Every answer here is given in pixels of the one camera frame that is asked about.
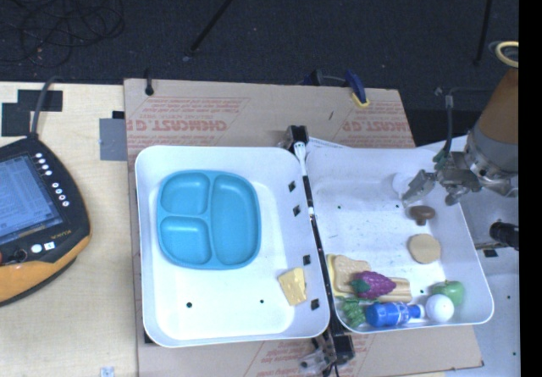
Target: touchscreen display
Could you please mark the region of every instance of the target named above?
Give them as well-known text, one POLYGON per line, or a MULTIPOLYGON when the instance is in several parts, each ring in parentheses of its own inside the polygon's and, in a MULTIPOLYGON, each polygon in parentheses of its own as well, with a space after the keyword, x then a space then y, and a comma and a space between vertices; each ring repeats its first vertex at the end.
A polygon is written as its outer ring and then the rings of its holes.
POLYGON ((0 238, 61 222, 30 156, 0 161, 0 238))

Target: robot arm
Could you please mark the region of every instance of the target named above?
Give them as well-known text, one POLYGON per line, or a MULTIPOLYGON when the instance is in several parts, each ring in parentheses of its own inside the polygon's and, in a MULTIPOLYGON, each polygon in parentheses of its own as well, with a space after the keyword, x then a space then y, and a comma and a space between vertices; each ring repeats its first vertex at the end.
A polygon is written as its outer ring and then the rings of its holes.
MULTIPOLYGON (((445 146, 435 156, 434 172, 421 170, 402 196, 405 205, 429 193, 436 182, 448 192, 453 205, 470 191, 487 188, 503 197, 517 197, 511 179, 518 174, 518 69, 510 68, 495 88, 487 106, 467 134, 462 152, 451 152, 451 129, 445 146)), ((452 97, 446 96, 451 113, 452 97)))

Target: white ball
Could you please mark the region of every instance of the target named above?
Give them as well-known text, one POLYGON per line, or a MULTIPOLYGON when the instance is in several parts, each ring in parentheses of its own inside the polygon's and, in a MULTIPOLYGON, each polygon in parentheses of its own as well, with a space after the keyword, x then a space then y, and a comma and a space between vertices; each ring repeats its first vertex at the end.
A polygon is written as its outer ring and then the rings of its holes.
POLYGON ((454 311, 454 302, 444 294, 433 294, 425 303, 425 313, 429 319, 437 323, 444 323, 451 319, 454 311))

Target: black floor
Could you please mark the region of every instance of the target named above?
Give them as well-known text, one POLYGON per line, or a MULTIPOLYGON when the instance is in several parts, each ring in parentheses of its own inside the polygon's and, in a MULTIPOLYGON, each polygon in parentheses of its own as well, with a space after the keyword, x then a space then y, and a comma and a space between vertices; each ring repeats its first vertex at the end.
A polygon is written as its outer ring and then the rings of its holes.
POLYGON ((492 52, 517 41, 519 0, 0 0, 0 80, 109 84, 143 77, 293 85, 315 69, 328 85, 349 69, 397 89, 417 145, 475 122, 507 67, 492 52))

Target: round cookie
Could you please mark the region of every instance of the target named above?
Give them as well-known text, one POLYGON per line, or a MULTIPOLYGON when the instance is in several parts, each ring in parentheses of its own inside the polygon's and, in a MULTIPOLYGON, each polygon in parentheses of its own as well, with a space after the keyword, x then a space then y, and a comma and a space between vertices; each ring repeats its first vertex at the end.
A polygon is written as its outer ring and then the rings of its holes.
POLYGON ((440 243, 430 234, 416 234, 408 240, 408 251, 421 264, 429 264, 440 258, 440 243))

